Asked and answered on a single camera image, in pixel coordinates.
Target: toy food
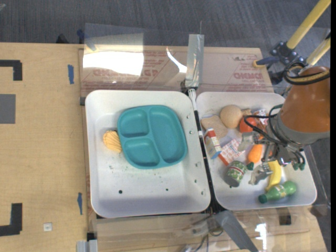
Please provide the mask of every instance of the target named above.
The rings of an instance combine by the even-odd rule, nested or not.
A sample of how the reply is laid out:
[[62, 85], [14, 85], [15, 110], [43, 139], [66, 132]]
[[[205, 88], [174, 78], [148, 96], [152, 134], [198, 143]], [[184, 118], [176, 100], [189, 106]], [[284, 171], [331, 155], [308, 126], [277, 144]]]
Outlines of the toy food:
[[213, 128], [218, 139], [226, 136], [228, 132], [227, 128], [217, 115], [214, 115], [210, 118], [203, 118], [201, 120], [201, 125], [205, 130]]
[[268, 186], [265, 188], [265, 191], [269, 191], [271, 187], [278, 185], [282, 175], [282, 168], [277, 160], [268, 162], [268, 166], [271, 169], [272, 174], [269, 176]]
[[[256, 122], [256, 120], [255, 120], [254, 118], [247, 118], [246, 121], [247, 121], [248, 123], [250, 123], [251, 125], [253, 125], [253, 126], [256, 126], [256, 125], [257, 125], [257, 122]], [[239, 131], [240, 131], [241, 133], [243, 133], [243, 132], [251, 132], [251, 131], [253, 131], [253, 128], [252, 128], [251, 126], [249, 126], [249, 125], [245, 122], [245, 118], [242, 118], [242, 119], [240, 120], [240, 123], [239, 123]]]
[[286, 181], [282, 185], [278, 184], [273, 186], [267, 193], [261, 194], [258, 199], [262, 204], [264, 204], [270, 200], [276, 201], [288, 195], [292, 195], [295, 192], [296, 184], [292, 181]]
[[250, 171], [253, 171], [253, 169], [254, 169], [254, 162], [250, 162], [250, 163], [248, 163], [248, 164], [246, 165], [246, 168], [247, 168], [248, 170], [250, 170]]
[[252, 115], [251, 108], [242, 109], [241, 112], [243, 114], [243, 117], [247, 115]]
[[121, 152], [121, 143], [116, 131], [107, 131], [103, 136], [103, 142], [108, 149]]
[[211, 159], [216, 158], [222, 151], [214, 129], [210, 128], [206, 130], [204, 135], [204, 142], [206, 150], [208, 151]]
[[243, 117], [243, 113], [238, 106], [230, 104], [220, 111], [220, 120], [230, 129], [236, 128]]
[[262, 144], [253, 145], [253, 147], [251, 148], [250, 152], [247, 155], [248, 162], [257, 163], [258, 161], [260, 161], [261, 154], [263, 152], [262, 150], [263, 150]]
[[233, 161], [224, 175], [224, 182], [231, 187], [238, 187], [242, 181], [247, 167], [240, 161]]
[[[256, 112], [254, 112], [253, 115], [266, 117], [267, 116], [267, 111], [265, 109], [260, 109]], [[266, 132], [267, 118], [265, 118], [265, 119], [256, 118], [255, 120], [257, 122], [257, 127]]]
[[222, 151], [218, 157], [226, 166], [245, 152], [238, 151], [239, 144], [240, 143], [236, 139], [232, 139], [229, 143], [222, 147]]

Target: tan ball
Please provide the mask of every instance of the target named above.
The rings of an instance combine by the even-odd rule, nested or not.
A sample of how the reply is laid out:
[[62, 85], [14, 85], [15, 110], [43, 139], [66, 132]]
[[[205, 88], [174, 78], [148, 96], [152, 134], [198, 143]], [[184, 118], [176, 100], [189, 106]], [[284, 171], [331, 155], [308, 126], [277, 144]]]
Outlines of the tan ball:
[[243, 117], [242, 110], [233, 104], [225, 106], [220, 111], [220, 120], [229, 129], [238, 127], [240, 120]]

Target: green can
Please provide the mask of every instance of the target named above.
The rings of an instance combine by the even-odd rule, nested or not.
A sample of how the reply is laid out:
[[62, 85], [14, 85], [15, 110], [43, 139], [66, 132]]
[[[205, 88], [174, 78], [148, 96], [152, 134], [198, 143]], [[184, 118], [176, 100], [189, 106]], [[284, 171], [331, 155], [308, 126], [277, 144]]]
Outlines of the green can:
[[246, 171], [247, 167], [243, 162], [233, 161], [231, 164], [229, 164], [224, 175], [225, 183], [231, 187], [238, 187]]

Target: metal bracket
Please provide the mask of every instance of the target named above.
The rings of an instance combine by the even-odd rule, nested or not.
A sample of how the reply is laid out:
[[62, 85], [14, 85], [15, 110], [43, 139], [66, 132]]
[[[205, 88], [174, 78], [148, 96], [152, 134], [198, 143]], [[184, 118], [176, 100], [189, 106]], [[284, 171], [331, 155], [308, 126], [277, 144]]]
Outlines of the metal bracket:
[[271, 51], [272, 56], [279, 57], [280, 61], [288, 65], [294, 61], [304, 62], [305, 59], [301, 57], [294, 49], [287, 47], [286, 42], [280, 41]]
[[220, 212], [214, 215], [214, 217], [239, 249], [248, 249], [251, 252], [259, 251], [231, 211]]
[[97, 240], [78, 241], [76, 244], [76, 252], [98, 252]]
[[187, 72], [185, 86], [198, 87], [202, 77], [204, 58], [204, 35], [189, 35], [187, 53]]

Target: red tomato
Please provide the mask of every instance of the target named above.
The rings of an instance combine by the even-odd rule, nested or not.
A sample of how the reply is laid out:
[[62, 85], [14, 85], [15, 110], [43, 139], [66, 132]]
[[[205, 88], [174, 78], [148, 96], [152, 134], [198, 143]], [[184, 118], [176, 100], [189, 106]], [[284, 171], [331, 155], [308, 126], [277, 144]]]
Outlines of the red tomato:
[[[247, 118], [246, 120], [247, 120], [247, 122], [249, 122], [253, 126], [257, 125], [257, 122], [256, 122], [256, 120], [254, 118]], [[253, 131], [253, 128], [250, 127], [249, 125], [247, 125], [246, 122], [245, 122], [245, 120], [244, 120], [244, 118], [242, 118], [240, 120], [240, 123], [239, 123], [239, 131], [241, 133], [243, 133], [243, 132], [251, 132], [251, 131]]]

